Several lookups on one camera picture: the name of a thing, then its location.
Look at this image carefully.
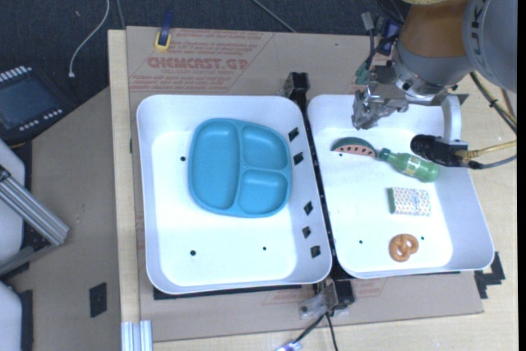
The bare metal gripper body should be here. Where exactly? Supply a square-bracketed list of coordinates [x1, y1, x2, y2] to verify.
[362, 65, 458, 114]

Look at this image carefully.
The green and pink watermelon slice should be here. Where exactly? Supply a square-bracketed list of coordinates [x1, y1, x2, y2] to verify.
[330, 136, 378, 160]

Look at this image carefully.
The green bottle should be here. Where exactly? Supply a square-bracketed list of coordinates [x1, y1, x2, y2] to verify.
[378, 147, 441, 183]

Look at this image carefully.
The white and green packet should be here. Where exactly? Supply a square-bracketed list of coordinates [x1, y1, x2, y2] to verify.
[385, 187, 433, 218]

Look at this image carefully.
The white plastic tray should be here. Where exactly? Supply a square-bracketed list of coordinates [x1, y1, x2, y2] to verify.
[307, 93, 496, 280]
[135, 94, 334, 296]

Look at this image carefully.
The blue divided plate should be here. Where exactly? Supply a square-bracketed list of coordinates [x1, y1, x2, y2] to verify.
[187, 118, 293, 219]

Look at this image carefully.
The brown pretzel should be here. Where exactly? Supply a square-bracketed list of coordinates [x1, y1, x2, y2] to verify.
[388, 233, 421, 264]

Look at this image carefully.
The brown cardboard board red print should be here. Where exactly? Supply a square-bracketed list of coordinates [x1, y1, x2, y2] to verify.
[125, 25, 485, 344]

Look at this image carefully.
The black cylinder on white bracket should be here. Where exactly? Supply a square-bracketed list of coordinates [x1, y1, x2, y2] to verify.
[409, 94, 470, 169]

